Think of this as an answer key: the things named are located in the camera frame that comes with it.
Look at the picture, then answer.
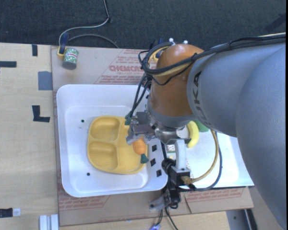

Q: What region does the white printed carton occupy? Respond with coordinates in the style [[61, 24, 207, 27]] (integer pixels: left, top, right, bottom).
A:
[[166, 144, 176, 160]]

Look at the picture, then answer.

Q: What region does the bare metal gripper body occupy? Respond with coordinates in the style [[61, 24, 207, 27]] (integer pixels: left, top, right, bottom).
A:
[[128, 111, 186, 145]]

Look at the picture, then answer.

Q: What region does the green toy vegetable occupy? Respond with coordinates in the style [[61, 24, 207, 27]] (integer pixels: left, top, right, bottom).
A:
[[197, 120, 210, 133]]

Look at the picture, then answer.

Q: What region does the yellow banana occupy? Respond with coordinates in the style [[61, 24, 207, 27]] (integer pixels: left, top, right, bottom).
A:
[[186, 120, 200, 149]]

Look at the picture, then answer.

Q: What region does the yellow divided plate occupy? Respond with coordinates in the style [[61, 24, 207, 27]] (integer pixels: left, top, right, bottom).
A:
[[86, 115, 149, 175]]

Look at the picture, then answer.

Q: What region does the green pea can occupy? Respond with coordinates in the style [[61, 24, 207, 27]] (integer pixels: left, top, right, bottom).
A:
[[61, 47, 80, 70]]

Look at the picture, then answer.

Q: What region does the brown cardboard board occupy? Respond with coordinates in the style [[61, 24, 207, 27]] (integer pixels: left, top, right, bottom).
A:
[[50, 46, 254, 227]]

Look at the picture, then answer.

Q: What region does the white plastic tray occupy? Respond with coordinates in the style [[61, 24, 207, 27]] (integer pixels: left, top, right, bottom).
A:
[[163, 127, 255, 189], [56, 84, 169, 198]]

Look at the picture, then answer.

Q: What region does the orange carrot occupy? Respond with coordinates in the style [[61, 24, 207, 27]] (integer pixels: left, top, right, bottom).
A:
[[132, 138, 150, 164]]

